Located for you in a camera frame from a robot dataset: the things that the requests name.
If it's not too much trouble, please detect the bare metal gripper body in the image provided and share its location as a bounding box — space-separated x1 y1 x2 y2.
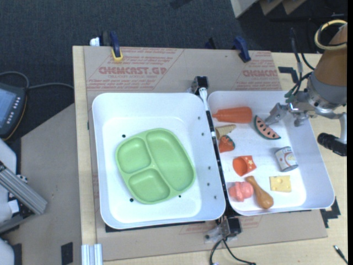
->
286 90 348 120

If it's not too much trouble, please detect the toy watermelon slice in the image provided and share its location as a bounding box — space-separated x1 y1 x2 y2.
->
253 115 282 141

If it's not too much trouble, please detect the orange toy bottle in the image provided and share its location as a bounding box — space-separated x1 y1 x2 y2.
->
211 106 253 125

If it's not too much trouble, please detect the small white can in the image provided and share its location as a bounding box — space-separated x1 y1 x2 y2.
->
274 146 299 173

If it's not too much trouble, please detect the tan toy ice-cream cone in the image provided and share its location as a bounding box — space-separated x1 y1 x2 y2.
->
215 124 237 141

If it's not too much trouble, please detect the red toy strawberry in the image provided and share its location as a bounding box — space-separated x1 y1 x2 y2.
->
218 135 236 153

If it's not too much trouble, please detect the red toy fries box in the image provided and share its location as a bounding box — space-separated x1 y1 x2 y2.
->
232 155 258 177

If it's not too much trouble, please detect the white plastic tray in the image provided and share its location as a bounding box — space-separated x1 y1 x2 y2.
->
206 90 336 216
91 92 227 230

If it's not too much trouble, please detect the thin black and white rod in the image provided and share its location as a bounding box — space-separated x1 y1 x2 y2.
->
199 87 230 218

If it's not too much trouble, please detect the yellow toy cheese wedge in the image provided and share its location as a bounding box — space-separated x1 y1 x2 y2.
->
269 174 292 193

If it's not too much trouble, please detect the brown toy chicken drumstick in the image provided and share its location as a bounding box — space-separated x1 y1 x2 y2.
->
245 175 275 210

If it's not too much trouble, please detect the pink toy ice-cream scoop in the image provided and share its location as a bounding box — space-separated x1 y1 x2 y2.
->
227 181 255 203

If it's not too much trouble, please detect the brown cardboard board red print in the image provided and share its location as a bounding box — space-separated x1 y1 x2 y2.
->
82 46 329 262

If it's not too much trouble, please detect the green divided plate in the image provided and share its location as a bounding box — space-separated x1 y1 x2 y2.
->
114 128 197 205

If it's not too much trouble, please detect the black cylinder on white bracket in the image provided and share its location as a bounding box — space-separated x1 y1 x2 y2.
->
317 112 348 157

